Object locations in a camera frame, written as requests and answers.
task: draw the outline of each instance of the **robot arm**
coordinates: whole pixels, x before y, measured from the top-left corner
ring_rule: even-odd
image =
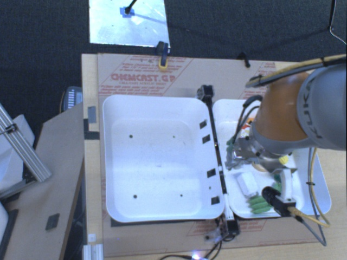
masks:
[[[227,167],[246,161],[272,172],[298,148],[346,150],[346,56],[334,61],[310,75],[271,79],[249,137],[235,137]]]

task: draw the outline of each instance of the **metal plate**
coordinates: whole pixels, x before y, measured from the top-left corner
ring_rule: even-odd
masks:
[[[164,0],[137,0],[134,16],[123,17],[120,9],[132,0],[89,0],[90,42],[156,47],[169,42]]]

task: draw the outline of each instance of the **dark floor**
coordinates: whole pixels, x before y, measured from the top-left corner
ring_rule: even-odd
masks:
[[[165,0],[172,56],[303,61],[346,53],[327,31],[331,0]],[[38,135],[62,93],[81,85],[82,53],[153,54],[89,43],[88,0],[0,0],[0,103]],[[335,33],[346,39],[347,0]]]

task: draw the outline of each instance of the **black pole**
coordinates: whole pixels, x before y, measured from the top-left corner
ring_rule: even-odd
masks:
[[[332,26],[332,19],[333,19],[333,17],[334,17],[334,12],[335,12],[335,3],[336,3],[336,0],[331,0],[330,19],[329,19],[329,27],[328,27],[328,30],[329,30],[330,27]]]
[[[130,5],[127,6],[127,7],[125,8],[125,10],[124,10],[125,14],[128,15],[128,14],[130,13],[131,8],[132,8],[132,6],[134,6],[134,4],[135,4],[136,1],[137,1],[137,0],[133,0],[133,1],[130,3]]]

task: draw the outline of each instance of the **white tray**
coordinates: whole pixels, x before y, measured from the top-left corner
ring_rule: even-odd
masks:
[[[225,159],[227,157],[226,142],[234,135],[237,121],[242,111],[244,100],[222,99],[215,102],[213,106],[217,138],[221,158],[223,161],[224,178],[228,191],[228,198],[231,210],[242,218],[266,218],[279,217],[272,209],[261,214],[253,214],[248,206],[247,198],[243,195],[237,181],[236,176],[242,172],[252,172],[257,184],[258,193],[266,186],[271,186],[275,181],[269,173],[259,172],[252,165],[243,165],[238,169],[227,170],[225,167]],[[296,167],[298,170],[293,173],[293,198],[297,201],[297,208],[308,215],[313,215],[311,206],[307,180],[307,162],[309,157],[309,149],[297,149],[290,156],[288,167]],[[320,166],[318,157],[314,162],[314,183],[316,184],[315,192],[319,206],[324,213],[327,213],[331,207],[331,199],[323,176],[322,167]]]
[[[103,104],[103,119],[106,206],[113,219],[213,219],[223,212],[210,118],[203,102],[114,95]],[[207,125],[200,128],[201,122]],[[206,136],[210,141],[203,143]],[[208,177],[213,169],[216,175]]]

